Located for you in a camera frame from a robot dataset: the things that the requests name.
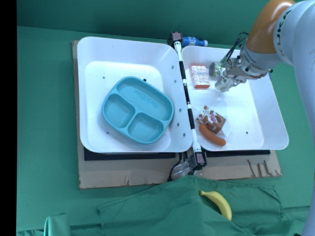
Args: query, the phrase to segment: cable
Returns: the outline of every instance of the cable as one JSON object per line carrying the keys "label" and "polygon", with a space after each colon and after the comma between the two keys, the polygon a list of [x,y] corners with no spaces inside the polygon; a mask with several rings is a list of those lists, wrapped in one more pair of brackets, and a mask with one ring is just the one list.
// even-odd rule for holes
{"label": "cable", "polygon": [[243,37],[242,39],[240,39],[243,34],[248,35],[248,33],[245,31],[242,31],[239,33],[238,37],[236,38],[236,40],[234,42],[234,45],[231,47],[231,49],[225,55],[225,57],[226,57],[226,59],[224,60],[225,62],[228,62],[228,60],[231,58],[231,55],[233,54],[236,46],[241,44],[241,42],[243,42],[244,40],[246,40],[247,37]]}
{"label": "cable", "polygon": [[172,175],[172,172],[173,172],[173,169],[174,169],[177,165],[179,165],[179,163],[180,163],[181,160],[182,160],[182,157],[183,157],[183,152],[178,153],[178,158],[179,158],[179,160],[178,160],[178,162],[171,168],[171,171],[169,172],[168,179],[167,179],[168,182],[173,181],[172,176],[171,176],[171,175]]}
{"label": "cable", "polygon": [[187,156],[187,151],[185,151],[185,152],[184,152],[183,161],[185,162],[187,159],[188,159],[188,156]]}

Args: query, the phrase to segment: teal plate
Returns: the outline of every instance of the teal plate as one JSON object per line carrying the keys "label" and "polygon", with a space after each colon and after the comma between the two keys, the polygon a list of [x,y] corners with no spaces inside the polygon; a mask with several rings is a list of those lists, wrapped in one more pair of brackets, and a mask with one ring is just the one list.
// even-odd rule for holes
{"label": "teal plate", "polygon": [[141,144],[157,141],[169,126],[172,101],[137,77],[124,77],[107,94],[102,113],[114,129]]}

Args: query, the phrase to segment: sausage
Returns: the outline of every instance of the sausage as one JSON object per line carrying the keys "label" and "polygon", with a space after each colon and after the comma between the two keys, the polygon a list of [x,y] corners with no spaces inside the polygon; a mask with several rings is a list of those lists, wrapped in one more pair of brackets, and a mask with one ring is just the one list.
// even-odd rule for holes
{"label": "sausage", "polygon": [[206,124],[201,123],[199,125],[199,130],[200,130],[201,134],[203,134],[204,137],[207,138],[210,142],[212,142],[216,145],[219,145],[219,146],[225,145],[225,143],[226,143],[225,139],[222,139],[222,138],[216,136],[214,133],[212,133],[210,131],[210,129],[207,128]]}

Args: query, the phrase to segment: small box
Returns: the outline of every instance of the small box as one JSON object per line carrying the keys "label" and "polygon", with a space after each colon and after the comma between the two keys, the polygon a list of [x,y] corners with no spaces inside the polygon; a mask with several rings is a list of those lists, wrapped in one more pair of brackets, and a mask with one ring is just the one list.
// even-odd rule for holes
{"label": "small box", "polygon": [[195,121],[205,124],[215,134],[228,136],[231,132],[231,126],[226,118],[209,109],[207,105],[203,107]]}
{"label": "small box", "polygon": [[192,65],[190,68],[192,84],[195,89],[207,89],[210,86],[206,66]]}

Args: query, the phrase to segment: yellow banana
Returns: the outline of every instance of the yellow banana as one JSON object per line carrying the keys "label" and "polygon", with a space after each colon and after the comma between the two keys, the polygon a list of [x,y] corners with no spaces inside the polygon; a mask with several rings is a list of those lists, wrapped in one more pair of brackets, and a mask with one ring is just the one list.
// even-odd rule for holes
{"label": "yellow banana", "polygon": [[201,196],[206,196],[210,199],[213,203],[215,203],[219,209],[221,214],[227,218],[228,220],[232,220],[232,210],[226,199],[216,191],[204,192],[200,191]]}

